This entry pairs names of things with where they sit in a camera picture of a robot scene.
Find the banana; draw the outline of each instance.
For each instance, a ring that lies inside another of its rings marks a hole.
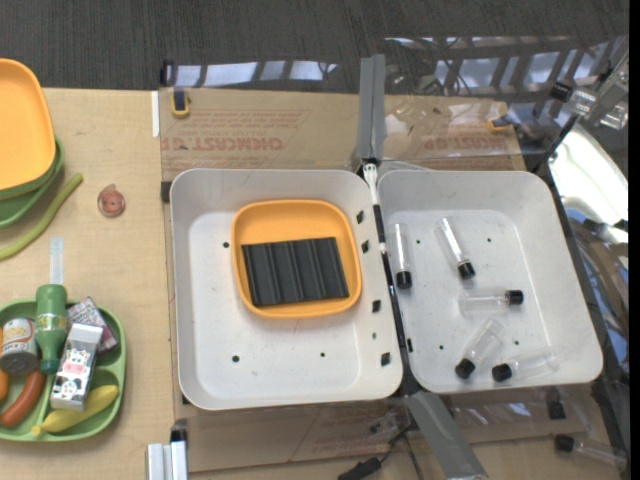
[[[40,425],[31,428],[34,436],[42,432],[56,433],[66,430],[84,421],[94,414],[105,409],[113,402],[120,388],[116,385],[99,386],[89,391],[84,411],[73,411],[71,409],[56,409],[50,412]]]

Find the light wood surface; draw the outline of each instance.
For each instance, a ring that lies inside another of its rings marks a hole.
[[[23,219],[0,229],[0,248],[37,222],[62,178],[81,172],[84,182],[40,238],[17,256],[0,261],[0,303],[33,297],[37,287],[48,282],[49,239],[63,237],[64,284],[69,296],[90,295],[119,316],[127,333],[127,376],[120,413],[109,427],[68,443],[3,441],[0,478],[140,480],[145,477],[146,446],[168,442],[174,423],[173,398],[179,395],[172,379],[172,305],[167,288],[167,266],[172,266],[165,252],[165,232],[170,229],[165,229],[167,207],[160,199],[161,152],[159,140],[152,137],[150,93],[47,89],[45,95],[55,133],[66,148],[64,175]],[[100,190],[112,183],[124,194],[127,208],[109,219],[99,213],[96,201]],[[593,400],[585,408],[591,435],[605,439]],[[218,432],[224,435],[225,429],[221,426]],[[473,449],[492,479],[619,478],[607,466],[559,457],[550,436],[477,444]],[[428,449],[416,455],[425,478],[444,478]],[[358,460],[241,468],[190,477],[320,480],[336,478]],[[409,455],[398,451],[376,478],[418,477]]]

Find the black floor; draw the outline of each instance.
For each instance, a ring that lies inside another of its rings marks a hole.
[[[155,89],[164,59],[344,62],[385,37],[629,33],[630,0],[0,0],[0,57],[45,87]]]

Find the test tube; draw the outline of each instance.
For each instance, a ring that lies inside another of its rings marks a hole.
[[[514,357],[491,370],[493,380],[505,382],[509,379],[525,379],[560,367],[558,356],[551,347],[545,347]]]
[[[468,379],[474,370],[498,348],[505,332],[506,329],[497,320],[489,319],[482,324],[467,343],[462,352],[462,359],[456,365],[455,371],[458,377]]]
[[[463,315],[475,313],[502,312],[524,302],[522,290],[487,290],[466,292],[458,301]]]
[[[476,271],[467,255],[462,252],[462,248],[460,247],[460,243],[451,228],[449,219],[447,217],[440,219],[436,229],[438,231],[440,241],[447,250],[447,254],[455,268],[458,270],[460,277],[462,279],[471,279],[475,276]]]
[[[627,454],[605,443],[586,437],[558,434],[554,438],[556,450],[571,455],[588,457],[609,464],[622,472],[627,467]]]
[[[409,227],[406,224],[393,224],[386,232],[389,245],[391,271],[395,276],[396,286],[406,290],[411,288],[411,249],[409,247]]]

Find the brown round object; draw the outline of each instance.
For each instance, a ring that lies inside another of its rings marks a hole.
[[[98,195],[98,209],[106,217],[116,217],[124,211],[124,196],[116,190],[115,185],[102,189]]]

